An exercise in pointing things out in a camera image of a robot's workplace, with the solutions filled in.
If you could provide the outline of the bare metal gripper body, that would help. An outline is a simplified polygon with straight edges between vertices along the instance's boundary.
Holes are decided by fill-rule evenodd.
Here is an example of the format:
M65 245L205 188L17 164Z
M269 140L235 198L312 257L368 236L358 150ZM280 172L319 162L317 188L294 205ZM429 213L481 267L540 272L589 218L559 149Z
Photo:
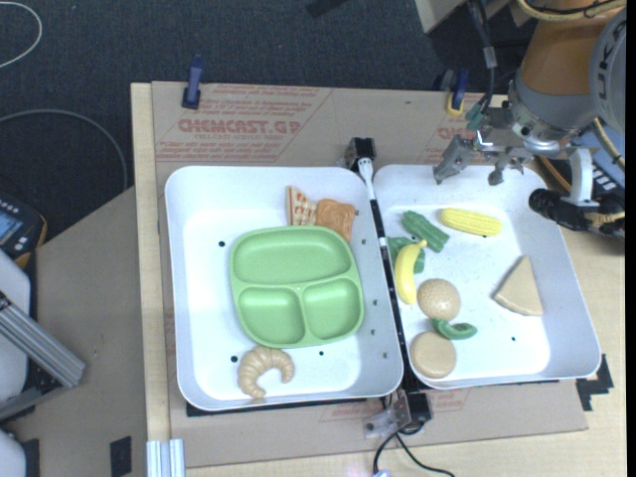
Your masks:
M576 128L551 125L521 103L478 107L474 116L475 148L495 168L522 168L535 156L558 158Z

